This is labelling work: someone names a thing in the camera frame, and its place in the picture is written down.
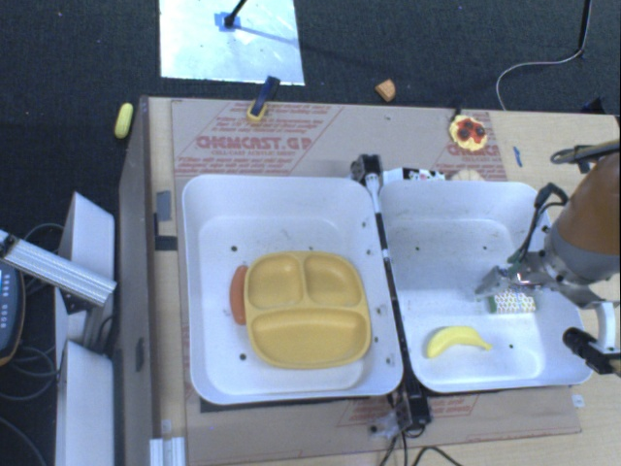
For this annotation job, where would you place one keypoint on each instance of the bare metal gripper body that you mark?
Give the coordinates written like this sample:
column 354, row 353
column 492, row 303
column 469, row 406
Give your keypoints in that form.
column 558, row 282

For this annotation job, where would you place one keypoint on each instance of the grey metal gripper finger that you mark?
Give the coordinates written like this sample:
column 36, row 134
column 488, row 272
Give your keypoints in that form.
column 494, row 282

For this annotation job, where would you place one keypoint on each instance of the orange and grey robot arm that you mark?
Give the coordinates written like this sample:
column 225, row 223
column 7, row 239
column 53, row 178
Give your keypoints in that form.
column 589, row 202

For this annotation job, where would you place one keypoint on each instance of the white plastic tray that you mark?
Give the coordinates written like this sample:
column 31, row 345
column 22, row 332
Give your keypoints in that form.
column 451, row 241
column 291, row 211

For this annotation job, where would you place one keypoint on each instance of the yellow banana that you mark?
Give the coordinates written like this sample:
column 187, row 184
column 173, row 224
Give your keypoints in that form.
column 453, row 339

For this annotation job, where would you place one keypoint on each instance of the thin black and white rod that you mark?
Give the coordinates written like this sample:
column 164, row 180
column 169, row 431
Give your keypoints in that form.
column 388, row 260

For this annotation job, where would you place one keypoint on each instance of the beige bread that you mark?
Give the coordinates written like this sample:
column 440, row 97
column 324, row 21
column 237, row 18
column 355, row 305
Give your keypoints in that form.
column 467, row 176

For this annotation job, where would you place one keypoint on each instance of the yellow pizza slice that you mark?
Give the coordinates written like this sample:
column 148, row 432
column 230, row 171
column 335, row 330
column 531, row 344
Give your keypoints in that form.
column 468, row 133

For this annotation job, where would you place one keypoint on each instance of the yellow divided plate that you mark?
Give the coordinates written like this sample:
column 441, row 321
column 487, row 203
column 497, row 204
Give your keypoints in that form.
column 305, row 323

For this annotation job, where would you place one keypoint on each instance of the brown biscuit wedge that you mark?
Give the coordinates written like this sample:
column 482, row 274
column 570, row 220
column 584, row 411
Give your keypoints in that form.
column 386, row 90

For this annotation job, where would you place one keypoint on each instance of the brown cardboard board red print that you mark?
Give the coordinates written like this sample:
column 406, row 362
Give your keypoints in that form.
column 301, row 136

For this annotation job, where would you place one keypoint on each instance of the orange sausage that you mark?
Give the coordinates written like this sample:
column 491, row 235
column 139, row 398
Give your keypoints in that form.
column 238, row 294

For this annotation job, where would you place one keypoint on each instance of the yellow oblong toy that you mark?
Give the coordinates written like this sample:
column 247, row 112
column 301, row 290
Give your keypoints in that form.
column 123, row 120

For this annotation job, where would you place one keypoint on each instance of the black cylinder on white bracket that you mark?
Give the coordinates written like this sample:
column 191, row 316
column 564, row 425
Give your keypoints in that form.
column 589, row 345

